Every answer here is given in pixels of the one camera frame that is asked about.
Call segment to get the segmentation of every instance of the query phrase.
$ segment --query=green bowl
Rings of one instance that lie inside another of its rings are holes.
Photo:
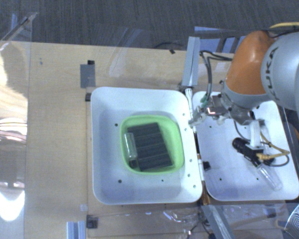
[[[140,171],[139,168],[131,168],[129,166],[129,161],[126,159],[127,147],[124,141],[124,134],[128,132],[128,128],[131,126],[137,126],[142,124],[149,124],[156,122],[159,126],[160,132],[164,139],[167,151],[169,153],[172,166],[156,168],[146,171]],[[172,173],[181,168],[184,164],[184,151],[183,144],[181,141],[181,136],[177,123],[166,116],[159,115],[137,115],[130,116],[122,121],[120,126],[120,140],[121,140],[121,150],[123,155],[123,160],[126,167],[137,174],[165,174]]]

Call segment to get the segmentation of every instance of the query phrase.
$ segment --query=gray floor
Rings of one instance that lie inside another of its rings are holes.
[[[39,13],[36,42],[185,49],[195,26],[251,31],[299,21],[299,0],[0,0],[0,38],[16,11]]]

